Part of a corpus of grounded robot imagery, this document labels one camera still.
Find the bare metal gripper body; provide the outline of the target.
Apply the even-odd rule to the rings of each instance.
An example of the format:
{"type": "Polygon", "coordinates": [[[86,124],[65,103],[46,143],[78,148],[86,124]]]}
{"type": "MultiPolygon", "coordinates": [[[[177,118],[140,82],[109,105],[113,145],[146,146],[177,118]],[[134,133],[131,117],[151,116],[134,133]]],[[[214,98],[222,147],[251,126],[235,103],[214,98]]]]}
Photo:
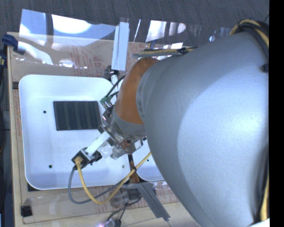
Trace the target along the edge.
{"type": "Polygon", "coordinates": [[[121,119],[113,106],[102,114],[102,125],[98,131],[108,134],[108,139],[98,148],[103,158],[118,159],[122,155],[134,153],[143,145],[144,125],[121,119]]]}

